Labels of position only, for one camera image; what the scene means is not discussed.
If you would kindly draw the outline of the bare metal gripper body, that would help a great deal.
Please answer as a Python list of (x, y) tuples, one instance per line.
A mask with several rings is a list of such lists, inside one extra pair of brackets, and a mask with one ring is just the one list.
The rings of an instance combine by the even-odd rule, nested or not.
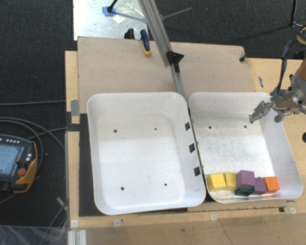
[(284, 90), (276, 92), (276, 89), (271, 93), (272, 109), (288, 110), (291, 114), (306, 115), (306, 95), (300, 89)]

